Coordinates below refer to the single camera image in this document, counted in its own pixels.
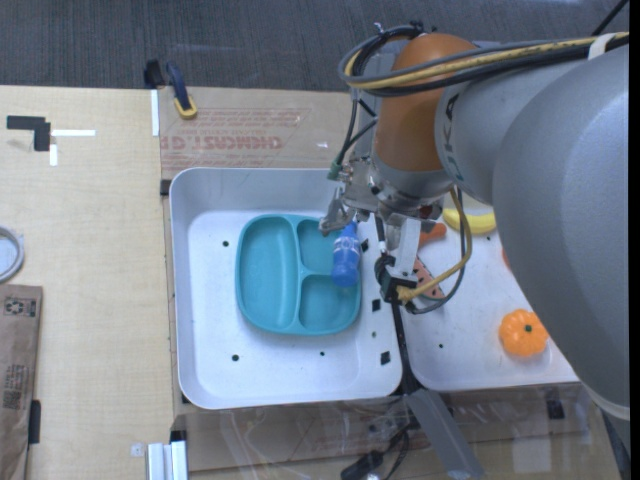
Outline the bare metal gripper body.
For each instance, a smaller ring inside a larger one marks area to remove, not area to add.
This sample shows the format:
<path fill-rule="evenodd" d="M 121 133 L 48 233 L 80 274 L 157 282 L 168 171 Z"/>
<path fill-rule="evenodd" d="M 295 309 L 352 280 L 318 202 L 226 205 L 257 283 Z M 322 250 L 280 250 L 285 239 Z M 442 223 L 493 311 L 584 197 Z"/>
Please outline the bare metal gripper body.
<path fill-rule="evenodd" d="M 442 213 L 442 169 L 424 163 L 357 159 L 349 164 L 343 201 L 361 214 L 400 227 L 407 219 L 436 220 Z"/>

